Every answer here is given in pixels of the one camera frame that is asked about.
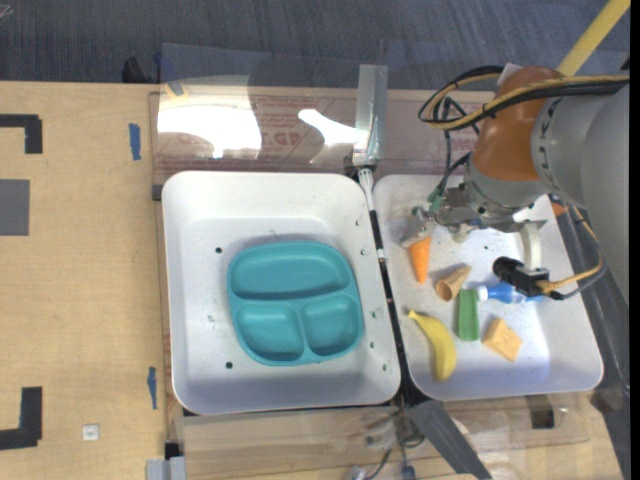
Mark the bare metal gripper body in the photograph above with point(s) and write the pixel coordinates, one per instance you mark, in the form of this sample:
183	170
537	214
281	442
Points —
457	205

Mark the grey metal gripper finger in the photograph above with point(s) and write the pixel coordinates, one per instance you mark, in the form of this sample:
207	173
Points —
461	233
417	230

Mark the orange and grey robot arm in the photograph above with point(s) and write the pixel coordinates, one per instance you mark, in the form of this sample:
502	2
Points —
575	138

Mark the orange carrot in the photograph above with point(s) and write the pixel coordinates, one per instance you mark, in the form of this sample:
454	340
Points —
421	260

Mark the tan ice cream cone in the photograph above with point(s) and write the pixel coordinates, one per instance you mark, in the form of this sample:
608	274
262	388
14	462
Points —
451	283

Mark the blue and white bottle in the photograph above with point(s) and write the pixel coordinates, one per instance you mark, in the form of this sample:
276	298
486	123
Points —
502	293

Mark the green block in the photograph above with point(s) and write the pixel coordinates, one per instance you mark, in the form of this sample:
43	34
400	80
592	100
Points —
468	318

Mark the yellow banana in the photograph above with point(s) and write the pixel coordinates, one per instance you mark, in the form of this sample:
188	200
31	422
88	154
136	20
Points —
442	343

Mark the teal divided plate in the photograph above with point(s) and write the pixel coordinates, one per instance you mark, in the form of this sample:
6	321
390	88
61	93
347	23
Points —
295	273

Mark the white plastic tray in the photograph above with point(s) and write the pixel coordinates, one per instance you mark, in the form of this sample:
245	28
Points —
540	368
200	288

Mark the black cylinder on white bracket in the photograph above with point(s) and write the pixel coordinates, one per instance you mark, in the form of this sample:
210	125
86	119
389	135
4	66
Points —
517	274

